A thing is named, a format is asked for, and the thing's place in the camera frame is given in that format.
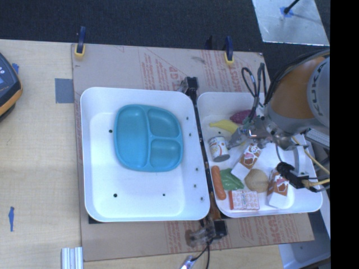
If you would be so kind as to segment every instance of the blue plate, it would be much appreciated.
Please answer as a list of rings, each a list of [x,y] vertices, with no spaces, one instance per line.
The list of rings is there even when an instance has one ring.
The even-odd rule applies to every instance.
[[[127,168],[169,171],[182,161],[181,126],[165,109],[126,105],[116,115],[114,146],[119,161]]]

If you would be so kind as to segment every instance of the white tray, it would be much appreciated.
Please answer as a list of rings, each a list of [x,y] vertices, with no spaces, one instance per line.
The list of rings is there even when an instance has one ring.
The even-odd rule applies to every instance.
[[[240,155],[245,150],[247,145],[237,146],[230,149],[230,158],[226,161],[214,162],[210,153],[208,140],[214,136],[224,136],[229,139],[231,133],[226,130],[219,129],[217,127],[210,127],[209,123],[217,122],[221,119],[229,119],[234,113],[251,109],[253,105],[253,97],[250,93],[241,92],[205,92],[199,96],[197,101],[197,107],[200,116],[202,135],[204,139],[206,155],[208,158],[210,168],[213,165],[219,166],[220,170],[233,168],[234,164],[240,158]],[[305,143],[304,138],[301,135],[297,135],[296,138]],[[294,155],[292,151],[280,151],[280,156],[283,161],[294,165]],[[309,173],[311,177],[316,177],[314,166],[312,161],[307,157],[303,151],[300,150],[300,160],[303,162],[303,169]],[[270,171],[276,167],[280,162],[278,159],[275,144],[269,143],[262,150],[256,164],[253,168],[263,170],[268,176]],[[244,183],[244,177],[247,172],[237,176]],[[269,206],[266,201],[266,192],[259,193],[259,205],[258,211],[244,211],[244,210],[231,210],[229,208],[228,194],[225,200],[219,200],[216,198],[218,208],[222,213],[229,217],[249,217],[249,216],[263,216],[263,215],[276,215],[276,214],[293,214],[301,212],[313,212],[321,207],[323,197],[321,192],[314,193],[306,188],[295,189],[289,185],[288,191],[288,207],[286,209],[278,209],[273,206]]]
[[[134,171],[114,149],[117,111],[128,104],[169,110],[183,134],[183,158],[165,172]],[[85,207],[100,222],[200,220],[210,201],[196,117],[181,92],[92,87],[80,100]]]

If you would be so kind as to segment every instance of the black floor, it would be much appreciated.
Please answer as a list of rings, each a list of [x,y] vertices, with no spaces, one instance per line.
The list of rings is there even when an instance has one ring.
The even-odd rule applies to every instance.
[[[315,0],[330,41],[330,0]],[[323,48],[263,43],[252,0],[0,0],[0,39],[262,52],[271,78],[301,54]]]

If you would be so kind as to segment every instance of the green vegetable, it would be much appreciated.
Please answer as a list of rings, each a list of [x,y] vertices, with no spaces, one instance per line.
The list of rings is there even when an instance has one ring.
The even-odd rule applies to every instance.
[[[226,191],[235,191],[243,189],[245,186],[239,178],[231,173],[231,168],[223,169],[220,171],[220,178],[222,180],[223,188]]]

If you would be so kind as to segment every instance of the black and orange device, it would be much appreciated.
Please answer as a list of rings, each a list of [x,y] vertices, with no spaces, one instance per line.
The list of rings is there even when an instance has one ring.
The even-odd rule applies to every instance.
[[[0,53],[0,121],[14,109],[22,84],[14,67]]]

